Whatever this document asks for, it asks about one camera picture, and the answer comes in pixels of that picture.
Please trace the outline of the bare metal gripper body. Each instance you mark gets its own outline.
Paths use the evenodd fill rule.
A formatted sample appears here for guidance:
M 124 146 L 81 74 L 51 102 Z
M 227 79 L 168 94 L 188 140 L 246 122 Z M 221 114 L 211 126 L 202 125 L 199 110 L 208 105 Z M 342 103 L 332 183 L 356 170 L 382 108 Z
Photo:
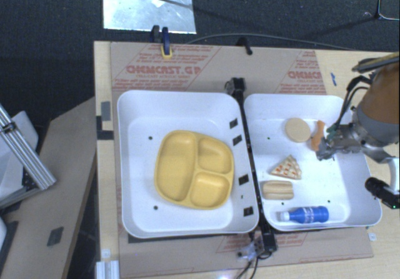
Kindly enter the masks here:
M 389 143 L 374 137 L 360 124 L 333 124 L 326 131 L 327 134 L 330 132 L 336 132 L 334 146 L 329 146 L 334 150 L 334 154 L 362 153 L 377 163 L 388 163 L 394 159 L 393 155 L 384 150 Z

